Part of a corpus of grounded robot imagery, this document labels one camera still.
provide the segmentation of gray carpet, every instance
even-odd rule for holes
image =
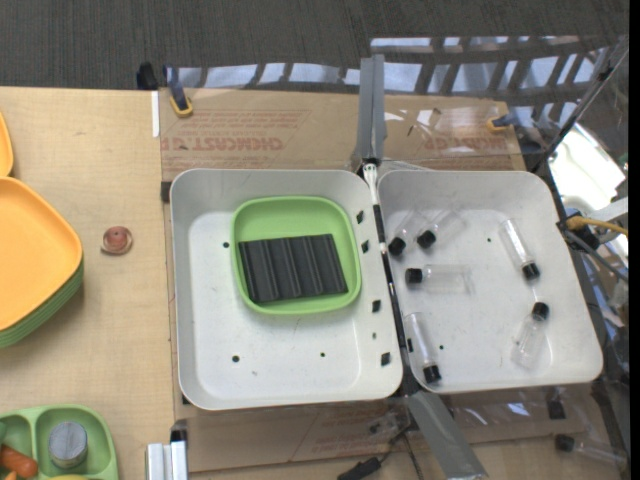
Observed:
[[[0,0],[0,84],[135,88],[140,62],[357,67],[374,37],[623,34],[630,0]]]

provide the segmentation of cable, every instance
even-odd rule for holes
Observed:
[[[572,242],[575,242],[580,247],[584,248],[584,250],[586,250],[589,254],[591,254],[591,256],[597,259],[602,264],[603,267],[611,271],[618,279],[629,284],[629,278],[627,276],[625,276],[624,274],[621,274],[615,268],[613,268],[607,260],[605,260],[602,256],[600,256],[600,254],[598,254],[598,252],[594,248],[590,247],[584,240],[582,240],[582,238],[579,238],[578,236],[576,236],[575,233],[572,233],[569,230],[566,230],[564,234],[569,240],[571,240]]]
[[[611,231],[622,233],[624,236],[629,238],[629,230],[623,228],[622,226],[617,226],[616,224],[612,224],[611,222],[606,222],[604,220],[589,219],[587,217],[583,217],[582,215],[575,215],[574,217],[568,218],[566,224],[567,228],[572,231],[582,229],[587,224],[591,224],[592,226],[606,228],[610,229]]]
[[[405,444],[407,445],[407,448],[409,449],[409,457],[411,458],[411,462],[413,462],[413,467],[416,470],[416,475],[418,476],[418,480],[424,480],[424,474],[422,473],[422,468],[420,467],[420,464],[418,464],[418,459],[413,453],[413,448],[411,448],[411,443],[409,442],[409,438],[407,437],[407,434],[403,433],[402,439],[404,440]]]

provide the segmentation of small brown knob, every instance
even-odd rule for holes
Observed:
[[[102,237],[102,251],[108,254],[125,254],[132,245],[131,231],[124,226],[113,226]]]

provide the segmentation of clear test tube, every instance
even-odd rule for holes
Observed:
[[[413,210],[396,229],[388,244],[389,253],[399,256],[403,252],[409,252],[415,244],[422,249],[429,249],[436,242],[450,240],[465,226],[464,219],[453,210],[443,210],[433,219],[428,219],[423,212]]]
[[[435,348],[427,331],[427,315],[411,313],[404,317],[404,332],[409,348],[409,360],[415,369],[421,371],[427,384],[442,379],[438,368]]]
[[[416,242],[423,249],[429,249],[436,242],[443,242],[455,237],[464,229],[465,225],[465,221],[458,212],[443,210],[426,228],[421,230]]]
[[[536,366],[546,338],[548,317],[549,306],[544,302],[536,302],[518,331],[511,352],[512,361],[527,369]]]
[[[556,450],[564,453],[577,453],[615,465],[620,472],[627,468],[627,454],[607,443],[594,441],[588,437],[573,437],[567,434],[555,436]]]
[[[514,219],[500,224],[500,238],[515,267],[522,271],[525,279],[532,281],[540,277],[540,270]]]
[[[411,210],[395,228],[388,240],[387,249],[392,256],[409,252],[416,243],[421,230],[429,224],[429,219],[420,210]]]
[[[429,293],[470,293],[471,275],[467,265],[425,265],[408,268],[404,279],[410,288]]]

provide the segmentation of black cap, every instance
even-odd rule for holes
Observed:
[[[529,281],[540,277],[538,265],[536,265],[535,263],[529,263],[528,265],[522,267],[522,273],[524,274],[524,277],[526,277]]]
[[[438,369],[437,364],[432,364],[431,366],[423,368],[422,372],[424,373],[424,380],[427,381],[427,384],[432,384],[442,379],[442,377],[440,377],[440,370]]]
[[[576,440],[566,434],[558,434],[555,441],[556,450],[560,450],[561,452],[572,452],[576,444]]]
[[[404,273],[404,280],[407,284],[417,284],[422,282],[422,270],[419,268],[408,268]]]
[[[404,248],[407,246],[402,238],[395,237],[388,246],[389,254],[392,256],[400,256]]]
[[[432,231],[425,231],[418,237],[418,245],[423,249],[428,249],[436,241],[436,235]]]
[[[549,306],[544,302],[536,302],[531,310],[536,320],[546,320],[549,316]]]

